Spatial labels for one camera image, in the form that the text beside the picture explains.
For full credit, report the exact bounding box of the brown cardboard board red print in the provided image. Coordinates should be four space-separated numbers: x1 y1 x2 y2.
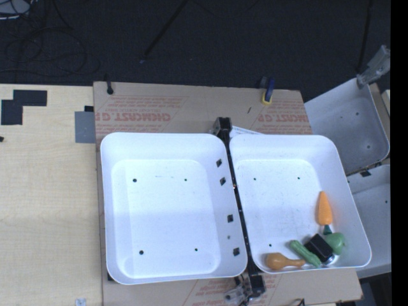
92 81 365 306

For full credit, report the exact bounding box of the white plastic tray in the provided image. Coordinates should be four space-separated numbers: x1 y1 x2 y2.
99 131 249 286
228 133 373 275

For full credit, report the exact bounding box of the orange carrot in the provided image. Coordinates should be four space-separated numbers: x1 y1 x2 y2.
316 190 334 236

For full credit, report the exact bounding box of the tan toy chicken drumstick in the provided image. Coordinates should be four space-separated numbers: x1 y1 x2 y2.
265 252 307 272

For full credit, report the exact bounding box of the green toy pea pod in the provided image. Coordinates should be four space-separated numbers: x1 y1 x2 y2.
289 239 323 268

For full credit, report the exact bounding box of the green toy pear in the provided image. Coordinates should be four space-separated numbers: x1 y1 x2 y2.
324 231 347 256

